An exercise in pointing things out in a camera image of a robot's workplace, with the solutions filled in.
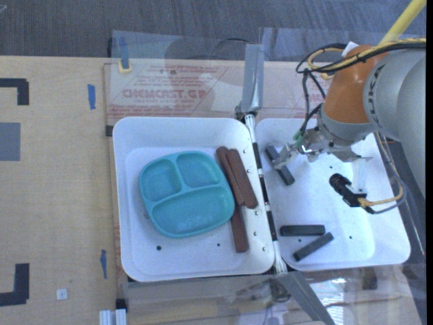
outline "yellow pole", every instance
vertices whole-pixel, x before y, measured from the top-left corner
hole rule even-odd
[[[427,0],[412,0],[406,7],[403,13],[398,17],[398,20],[391,26],[391,29],[386,33],[380,44],[397,41],[398,37],[404,33],[407,27],[412,23],[415,17],[426,6]]]

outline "wooden surface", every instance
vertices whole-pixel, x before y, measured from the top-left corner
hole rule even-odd
[[[14,289],[15,264],[30,264],[30,297],[0,307],[1,325],[97,324],[100,310],[115,308],[104,61],[0,58],[1,78],[30,83],[29,106],[0,88],[0,121],[21,124],[20,161],[0,161],[0,293]],[[58,301],[62,288],[68,299]]]

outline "teal divided plate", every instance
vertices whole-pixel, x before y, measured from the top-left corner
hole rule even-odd
[[[203,152],[180,152],[149,162],[141,170],[139,187],[152,223],[172,238],[217,228],[235,208],[221,168]]]

